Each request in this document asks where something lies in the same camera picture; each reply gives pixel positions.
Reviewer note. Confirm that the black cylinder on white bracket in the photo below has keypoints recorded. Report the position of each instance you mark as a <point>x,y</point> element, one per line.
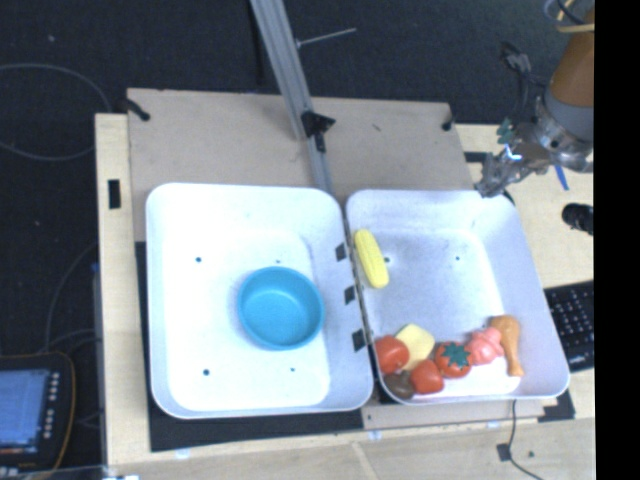
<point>579,217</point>

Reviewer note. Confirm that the yellow corn cob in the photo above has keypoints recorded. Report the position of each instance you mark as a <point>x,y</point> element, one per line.
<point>371,258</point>

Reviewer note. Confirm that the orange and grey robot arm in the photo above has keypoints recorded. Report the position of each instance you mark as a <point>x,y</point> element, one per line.
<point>575,73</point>

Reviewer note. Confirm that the yellow cheese block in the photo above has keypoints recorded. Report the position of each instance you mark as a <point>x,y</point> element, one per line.
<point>417,342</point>

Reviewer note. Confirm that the black keyboard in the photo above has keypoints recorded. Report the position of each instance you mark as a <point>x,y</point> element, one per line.
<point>572,323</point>

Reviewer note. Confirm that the red toy pepper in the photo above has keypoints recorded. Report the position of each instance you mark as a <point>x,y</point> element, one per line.
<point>390,354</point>

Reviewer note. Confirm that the white plastic tray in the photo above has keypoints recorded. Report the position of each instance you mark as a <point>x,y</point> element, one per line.
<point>210,318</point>
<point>440,288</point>

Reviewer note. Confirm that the blue bowl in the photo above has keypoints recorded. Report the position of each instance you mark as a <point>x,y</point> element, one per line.
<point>280,310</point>

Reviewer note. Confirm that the orange chicken drumstick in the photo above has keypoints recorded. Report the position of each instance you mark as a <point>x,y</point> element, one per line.
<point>509,340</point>

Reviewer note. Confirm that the brown toy mushroom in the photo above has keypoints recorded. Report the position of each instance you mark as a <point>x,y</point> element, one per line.
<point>398,386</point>

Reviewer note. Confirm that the brown cardboard board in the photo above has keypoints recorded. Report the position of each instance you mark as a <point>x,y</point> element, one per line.
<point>225,143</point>

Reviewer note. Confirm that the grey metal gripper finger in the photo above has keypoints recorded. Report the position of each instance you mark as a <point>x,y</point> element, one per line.
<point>486,180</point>
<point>506,177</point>

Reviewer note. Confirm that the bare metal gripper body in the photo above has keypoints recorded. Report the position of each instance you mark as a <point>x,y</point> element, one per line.
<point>547,148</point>

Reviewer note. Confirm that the pink toy shrimp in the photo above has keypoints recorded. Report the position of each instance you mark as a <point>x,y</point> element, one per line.
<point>486,347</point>

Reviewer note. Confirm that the red tomato with green top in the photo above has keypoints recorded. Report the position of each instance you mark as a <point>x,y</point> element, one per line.
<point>453,360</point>

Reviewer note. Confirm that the red toy strawberry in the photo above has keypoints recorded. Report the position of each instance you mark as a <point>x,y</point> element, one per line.
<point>427,378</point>

